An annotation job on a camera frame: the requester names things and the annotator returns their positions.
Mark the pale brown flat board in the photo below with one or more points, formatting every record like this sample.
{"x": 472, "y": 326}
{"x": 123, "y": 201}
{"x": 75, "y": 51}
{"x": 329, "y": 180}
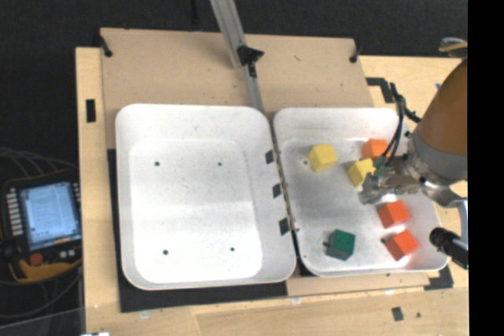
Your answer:
{"x": 177, "y": 67}

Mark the green cube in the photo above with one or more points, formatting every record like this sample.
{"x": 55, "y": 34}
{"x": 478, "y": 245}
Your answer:
{"x": 342, "y": 244}

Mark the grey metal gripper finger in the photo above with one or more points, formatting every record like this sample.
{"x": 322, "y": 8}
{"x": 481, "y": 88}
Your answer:
{"x": 366, "y": 197}
{"x": 370, "y": 182}

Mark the black cylinder on white bracket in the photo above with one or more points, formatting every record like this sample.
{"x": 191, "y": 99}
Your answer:
{"x": 449, "y": 242}

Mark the white plastic tray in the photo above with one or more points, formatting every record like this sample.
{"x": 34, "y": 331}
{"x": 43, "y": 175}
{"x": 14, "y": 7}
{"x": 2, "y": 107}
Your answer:
{"x": 197, "y": 200}
{"x": 338, "y": 204}

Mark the yellow cube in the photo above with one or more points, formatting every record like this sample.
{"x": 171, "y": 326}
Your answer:
{"x": 360, "y": 171}
{"x": 323, "y": 157}

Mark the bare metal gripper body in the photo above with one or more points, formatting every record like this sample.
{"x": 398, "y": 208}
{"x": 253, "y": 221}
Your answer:
{"x": 399, "y": 181}

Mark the orange cube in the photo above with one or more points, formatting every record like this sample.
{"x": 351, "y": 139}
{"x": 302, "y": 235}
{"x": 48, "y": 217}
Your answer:
{"x": 393, "y": 213}
{"x": 401, "y": 244}
{"x": 374, "y": 148}

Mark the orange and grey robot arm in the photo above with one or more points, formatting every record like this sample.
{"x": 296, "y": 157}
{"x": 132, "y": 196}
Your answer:
{"x": 445, "y": 122}

